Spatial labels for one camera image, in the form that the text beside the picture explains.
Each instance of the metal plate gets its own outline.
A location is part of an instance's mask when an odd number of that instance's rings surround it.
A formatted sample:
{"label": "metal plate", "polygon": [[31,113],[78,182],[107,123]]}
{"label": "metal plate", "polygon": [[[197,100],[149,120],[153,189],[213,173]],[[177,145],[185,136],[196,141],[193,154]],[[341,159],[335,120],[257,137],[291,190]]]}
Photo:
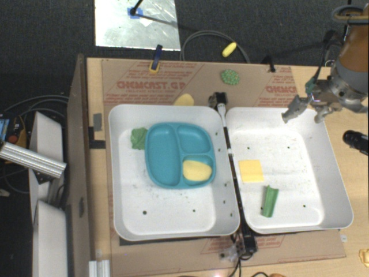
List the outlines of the metal plate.
{"label": "metal plate", "polygon": [[154,50],[180,50],[174,0],[144,0],[132,17],[129,9],[138,0],[95,0],[97,46]]}

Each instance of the blue divided plate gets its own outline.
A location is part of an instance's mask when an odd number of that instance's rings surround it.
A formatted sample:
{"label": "blue divided plate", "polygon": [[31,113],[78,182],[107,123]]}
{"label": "blue divided plate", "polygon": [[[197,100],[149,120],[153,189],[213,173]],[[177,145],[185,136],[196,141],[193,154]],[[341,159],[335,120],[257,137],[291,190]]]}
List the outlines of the blue divided plate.
{"label": "blue divided plate", "polygon": [[[146,168],[151,180],[170,189],[205,186],[215,176],[213,143],[203,128],[189,123],[158,123],[146,134]],[[206,181],[190,181],[183,176],[183,161],[195,160],[209,165],[212,174]]]}

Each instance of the yellow square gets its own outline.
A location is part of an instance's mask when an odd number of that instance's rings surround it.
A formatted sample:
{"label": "yellow square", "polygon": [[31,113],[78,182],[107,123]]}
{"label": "yellow square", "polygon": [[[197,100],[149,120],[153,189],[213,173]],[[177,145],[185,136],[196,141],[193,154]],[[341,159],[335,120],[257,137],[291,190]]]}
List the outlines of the yellow square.
{"label": "yellow square", "polygon": [[242,160],[238,162],[243,182],[263,182],[260,160]]}

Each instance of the cardboard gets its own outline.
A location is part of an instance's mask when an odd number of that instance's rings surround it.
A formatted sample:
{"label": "cardboard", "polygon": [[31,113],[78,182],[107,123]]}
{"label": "cardboard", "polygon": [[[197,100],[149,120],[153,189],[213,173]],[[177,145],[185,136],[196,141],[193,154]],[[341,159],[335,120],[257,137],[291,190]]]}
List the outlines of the cardboard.
{"label": "cardboard", "polygon": [[[230,237],[144,243],[119,239],[112,223],[111,166],[106,119],[116,104],[173,104],[184,93],[189,93],[196,105],[207,105],[208,97],[213,92],[225,91],[228,95],[228,109],[233,106],[285,107],[296,94],[291,68],[280,66],[277,67],[277,73],[271,73],[266,65],[162,62],[158,74],[149,74],[149,63],[129,59],[87,61],[89,125],[93,126],[92,120],[96,114],[103,116],[105,122],[102,128],[95,131],[95,139],[105,140],[107,146],[106,149],[90,150],[89,184],[94,199],[90,201],[93,201],[91,225],[94,230],[92,243],[95,245],[95,257],[111,259],[114,277],[233,268],[233,262],[220,260],[220,253],[232,245]],[[220,73],[225,69],[239,73],[239,85],[227,85],[220,80]],[[337,230],[260,236],[257,242],[259,251],[243,265],[345,257]]]}

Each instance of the black carpet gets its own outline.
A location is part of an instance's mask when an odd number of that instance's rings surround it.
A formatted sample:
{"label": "black carpet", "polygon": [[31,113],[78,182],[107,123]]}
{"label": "black carpet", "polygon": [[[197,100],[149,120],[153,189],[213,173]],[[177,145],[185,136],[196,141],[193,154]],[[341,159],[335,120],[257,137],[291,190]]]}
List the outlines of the black carpet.
{"label": "black carpet", "polygon": [[[364,6],[368,1],[353,0],[353,4]],[[319,63],[324,33],[329,29],[343,32],[342,25],[331,21],[331,11],[346,2],[175,0],[181,43],[192,30],[217,30],[234,38],[253,63],[269,54],[275,63],[285,65]],[[152,57],[152,51],[96,47],[94,21],[94,0],[0,0],[0,112],[34,96],[68,95],[78,53]],[[238,53],[223,59],[222,48],[224,42],[219,38],[198,38],[188,45],[186,59],[243,62]],[[163,52],[163,59],[178,58],[177,52]],[[11,180],[19,188],[27,187],[21,175]],[[2,178],[0,188],[7,189]],[[31,276],[27,196],[11,192],[9,198],[0,198],[0,221],[0,276]]]}

